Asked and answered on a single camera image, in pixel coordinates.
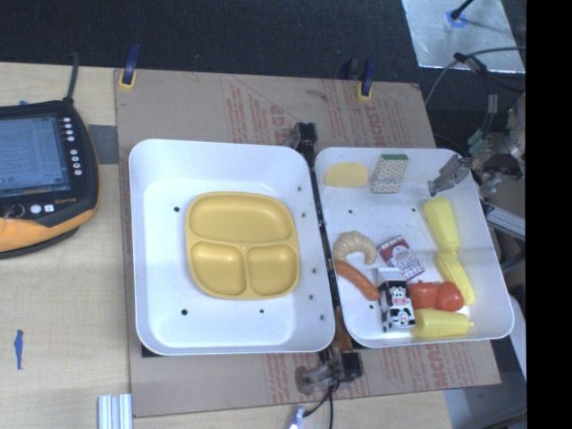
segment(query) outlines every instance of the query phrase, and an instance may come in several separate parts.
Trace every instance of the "red tomato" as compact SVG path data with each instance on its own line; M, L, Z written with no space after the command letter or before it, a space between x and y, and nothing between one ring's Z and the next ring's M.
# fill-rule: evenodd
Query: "red tomato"
M409 284L409 296L414 310L433 308L437 303L437 285L434 282Z
M437 308L457 311L465 305L463 295L454 282L443 282L437 290Z

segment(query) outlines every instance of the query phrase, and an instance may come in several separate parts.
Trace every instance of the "yellow cheese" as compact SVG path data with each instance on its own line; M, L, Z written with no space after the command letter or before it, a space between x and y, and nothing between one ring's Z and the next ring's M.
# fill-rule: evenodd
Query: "yellow cheese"
M335 188L361 188L367 184L369 172L359 162L340 162L331 165L325 174L326 186Z

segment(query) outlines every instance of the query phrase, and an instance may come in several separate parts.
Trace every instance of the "handheld device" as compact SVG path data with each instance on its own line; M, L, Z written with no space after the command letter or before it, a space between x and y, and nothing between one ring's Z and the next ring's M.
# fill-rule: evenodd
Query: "handheld device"
M77 57L63 100L0 107L0 258L72 236L99 206L97 153L73 107Z

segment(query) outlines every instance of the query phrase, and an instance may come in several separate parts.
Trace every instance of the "divided plate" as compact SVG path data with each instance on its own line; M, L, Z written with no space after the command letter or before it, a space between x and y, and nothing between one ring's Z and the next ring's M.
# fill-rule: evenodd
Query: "divided plate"
M209 192L191 202L185 224L190 275L207 294L269 299L298 283L296 227L275 198Z

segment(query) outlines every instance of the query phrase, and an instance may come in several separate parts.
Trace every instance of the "toy sausage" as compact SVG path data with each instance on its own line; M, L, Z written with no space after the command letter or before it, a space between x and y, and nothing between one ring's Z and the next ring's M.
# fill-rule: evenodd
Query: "toy sausage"
M367 300L379 299L379 290L356 267L338 259L334 260L333 264L336 273L356 286Z

